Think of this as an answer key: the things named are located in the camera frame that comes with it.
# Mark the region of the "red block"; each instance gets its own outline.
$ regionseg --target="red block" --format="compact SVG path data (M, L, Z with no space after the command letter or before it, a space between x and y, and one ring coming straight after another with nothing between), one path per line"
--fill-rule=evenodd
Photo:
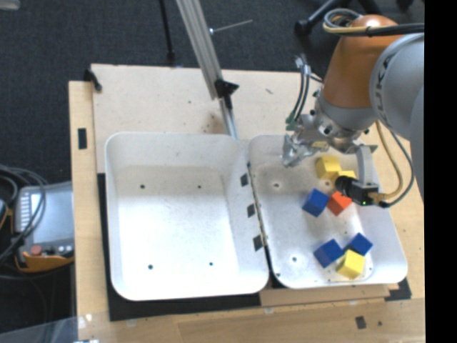
M338 216L351 203L352 199L336 191L328 200L327 207L335 214L335 216Z

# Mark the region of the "dark carpet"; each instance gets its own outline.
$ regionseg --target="dark carpet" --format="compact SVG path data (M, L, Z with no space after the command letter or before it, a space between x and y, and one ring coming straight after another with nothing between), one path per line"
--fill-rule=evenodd
M168 65L159 0L20 0L18 11L0 10L0 164L29 169L49 183L71 179L68 82L82 80L92 63ZM175 64L198 67L175 0L164 0ZM325 0L200 0L216 32L222 69L296 71L304 53L324 77L336 36L321 25L298 37L297 20ZM424 22L425 4L401 11L396 0L376 0L398 23ZM357 0L348 6L364 13ZM5 248L5 236L0 239ZM0 333L74 314L69 270L40 280L47 313L29 282L0 278Z

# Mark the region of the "toy block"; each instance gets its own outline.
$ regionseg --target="toy block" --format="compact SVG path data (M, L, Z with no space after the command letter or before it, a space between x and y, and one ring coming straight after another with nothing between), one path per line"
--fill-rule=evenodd
M340 170L331 177L331 181L335 184L336 179L338 177L342 177L342 176L357 179L357 176L356 176L356 173L354 170Z
M330 197L325 193L322 193L318 189L314 188L306 197L306 201L301 208L302 210L307 211L317 217L326 208L329 198Z
M360 255L366 255L372 246L373 243L359 232L344 249L350 249Z
M363 272L365 257L353 250L346 250L344 259L336 267L336 271L350 279L356 278Z
M333 212L335 216L338 216L344 209L346 209L352 203L352 199L342 195L336 191L330 197L327 202L327 207Z
M335 239L329 240L314 251L314 256L323 268L326 268L343 255L344 252Z
M340 161L336 156L321 156L316 161L316 171L319 179L331 179L337 172L341 171Z

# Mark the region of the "red button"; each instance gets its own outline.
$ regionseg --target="red button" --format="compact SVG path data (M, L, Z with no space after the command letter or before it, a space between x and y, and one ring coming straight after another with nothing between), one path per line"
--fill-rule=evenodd
M43 248L41 248L41 245L33 245L32 248L30 248L31 255L34 255L35 257L41 255L42 252Z

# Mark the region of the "blue block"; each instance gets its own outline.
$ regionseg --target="blue block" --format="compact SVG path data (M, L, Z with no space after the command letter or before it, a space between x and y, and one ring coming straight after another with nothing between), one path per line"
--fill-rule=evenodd
M314 188L306 197L305 204L301 208L317 217L326 208L329 199L330 196Z
M319 263L321 263L323 268L326 268L330 263L336 261L343 255L344 251L340 248L335 239L321 245L321 247L314 252L314 256L319 260Z
M350 249L356 253L359 253L360 255L365 255L368 253L372 246L373 243L371 243L367 238L365 238L364 235L359 232L345 249Z

